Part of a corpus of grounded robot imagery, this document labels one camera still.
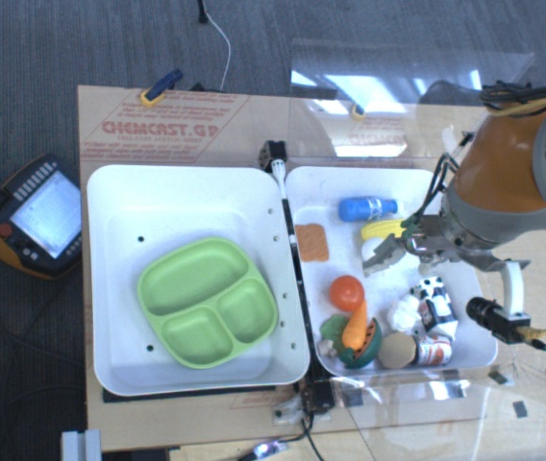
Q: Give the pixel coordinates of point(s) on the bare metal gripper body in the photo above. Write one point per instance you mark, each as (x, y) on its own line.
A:
(441, 245)

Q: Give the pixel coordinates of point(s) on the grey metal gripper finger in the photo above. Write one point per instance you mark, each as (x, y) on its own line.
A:
(390, 245)
(383, 262)

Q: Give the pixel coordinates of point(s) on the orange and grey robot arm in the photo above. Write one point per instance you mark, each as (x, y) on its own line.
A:
(503, 161)

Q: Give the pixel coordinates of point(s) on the white plastic tray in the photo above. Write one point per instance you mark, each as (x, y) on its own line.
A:
(388, 267)
(181, 200)

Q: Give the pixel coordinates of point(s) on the yellow banana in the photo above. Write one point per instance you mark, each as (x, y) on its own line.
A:
(381, 229)

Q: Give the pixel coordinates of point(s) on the blue plastic bottle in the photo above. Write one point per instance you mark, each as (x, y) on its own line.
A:
(359, 209)

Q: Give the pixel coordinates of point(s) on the orange round toy fruit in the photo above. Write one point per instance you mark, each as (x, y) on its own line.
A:
(346, 292)

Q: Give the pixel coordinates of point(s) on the white crumpled lump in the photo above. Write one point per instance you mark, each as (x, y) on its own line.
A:
(404, 314)

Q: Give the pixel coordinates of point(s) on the black and white milk carton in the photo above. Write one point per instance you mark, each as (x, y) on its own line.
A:
(439, 305)

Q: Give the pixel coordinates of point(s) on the orange carrot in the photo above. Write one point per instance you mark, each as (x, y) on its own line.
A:
(355, 329)

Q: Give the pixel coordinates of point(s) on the orange square biscuit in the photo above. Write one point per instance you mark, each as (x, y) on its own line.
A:
(311, 243)

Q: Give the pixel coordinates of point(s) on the green toy lettuce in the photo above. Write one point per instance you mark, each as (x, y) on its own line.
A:
(333, 327)

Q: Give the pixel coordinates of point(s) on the green and red watermelon slice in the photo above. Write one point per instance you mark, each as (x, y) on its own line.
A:
(371, 346)

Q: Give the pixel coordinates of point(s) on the thin black and white rod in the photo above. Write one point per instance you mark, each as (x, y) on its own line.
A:
(297, 257)

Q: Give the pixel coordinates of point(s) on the white and orange can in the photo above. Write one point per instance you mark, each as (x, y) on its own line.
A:
(427, 352)

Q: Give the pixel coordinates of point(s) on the small white toy mushroom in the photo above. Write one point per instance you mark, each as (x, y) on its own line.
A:
(326, 347)

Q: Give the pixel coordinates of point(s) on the green divided plate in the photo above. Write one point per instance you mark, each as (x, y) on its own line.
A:
(201, 296)

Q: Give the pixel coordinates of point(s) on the brown cardboard board red print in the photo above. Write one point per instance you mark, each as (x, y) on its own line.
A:
(167, 128)

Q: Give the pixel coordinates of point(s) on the black cylinder on white bracket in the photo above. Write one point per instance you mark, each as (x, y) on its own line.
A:
(494, 317)

